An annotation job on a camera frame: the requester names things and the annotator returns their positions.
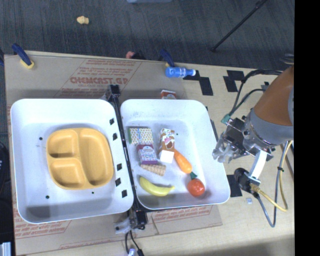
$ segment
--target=cracker package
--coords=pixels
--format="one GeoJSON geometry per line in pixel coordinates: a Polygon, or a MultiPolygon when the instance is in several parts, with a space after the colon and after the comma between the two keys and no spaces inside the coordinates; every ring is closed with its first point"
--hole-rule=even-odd
{"type": "Polygon", "coordinates": [[[128,129],[128,137],[130,144],[153,144],[152,130],[148,127],[130,127],[128,129]]]}

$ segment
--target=yellow cable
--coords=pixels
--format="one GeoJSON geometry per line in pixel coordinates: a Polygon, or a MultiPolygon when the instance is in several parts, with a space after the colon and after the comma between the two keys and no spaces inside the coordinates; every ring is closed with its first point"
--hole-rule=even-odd
{"type": "MultiPolygon", "coordinates": [[[[284,160],[285,160],[285,157],[287,155],[287,152],[289,150],[289,147],[290,145],[292,144],[292,141],[288,141],[288,143],[286,144],[285,148],[284,148],[284,151],[283,151],[283,155],[282,155],[282,158],[280,160],[280,164],[279,164],[279,169],[282,169],[283,168],[283,165],[284,165],[284,160]]],[[[257,193],[260,193],[261,195],[263,195],[270,203],[272,203],[275,207],[277,207],[279,210],[283,211],[283,212],[286,212],[288,210],[288,204],[286,202],[286,199],[285,199],[285,194],[284,194],[284,191],[283,191],[283,180],[282,180],[282,171],[280,172],[279,174],[279,186],[280,186],[280,192],[281,192],[281,197],[282,197],[282,201],[284,203],[284,208],[281,207],[280,205],[278,205],[274,200],[271,199],[270,196],[268,196],[265,192],[263,192],[257,185],[254,185],[252,183],[250,183],[250,187],[253,191],[257,192],[257,193]]]]}
{"type": "Polygon", "coordinates": [[[279,204],[277,204],[275,201],[273,201],[270,196],[268,196],[265,192],[263,192],[257,185],[254,185],[254,184],[251,183],[250,187],[254,192],[257,192],[257,193],[263,195],[271,204],[273,204],[279,210],[281,210],[283,212],[286,212],[288,210],[287,203],[284,203],[285,204],[285,208],[282,208],[279,204]]]}

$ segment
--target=toy banana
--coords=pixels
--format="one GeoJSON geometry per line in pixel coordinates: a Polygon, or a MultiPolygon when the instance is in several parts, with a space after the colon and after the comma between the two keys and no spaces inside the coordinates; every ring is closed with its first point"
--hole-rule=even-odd
{"type": "Polygon", "coordinates": [[[146,178],[140,176],[139,178],[140,181],[140,186],[150,193],[151,195],[157,196],[157,197],[164,197],[166,196],[171,190],[175,189],[175,186],[157,186],[153,183],[151,183],[149,180],[146,178]]]}

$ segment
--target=toy carrot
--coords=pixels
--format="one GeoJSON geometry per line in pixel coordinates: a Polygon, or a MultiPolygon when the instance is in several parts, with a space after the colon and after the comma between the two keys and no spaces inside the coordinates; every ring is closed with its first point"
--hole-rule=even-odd
{"type": "Polygon", "coordinates": [[[192,172],[191,163],[176,149],[174,149],[174,159],[179,165],[181,171],[186,174],[190,174],[192,172]]]}

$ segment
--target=toy tomato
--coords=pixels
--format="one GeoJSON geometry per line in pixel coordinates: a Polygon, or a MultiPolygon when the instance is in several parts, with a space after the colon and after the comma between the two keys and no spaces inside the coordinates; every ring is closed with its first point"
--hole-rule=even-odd
{"type": "Polygon", "coordinates": [[[205,185],[202,183],[202,181],[195,175],[193,172],[190,173],[191,180],[189,181],[187,185],[187,189],[191,195],[194,197],[199,197],[201,196],[206,188],[205,185]]]}

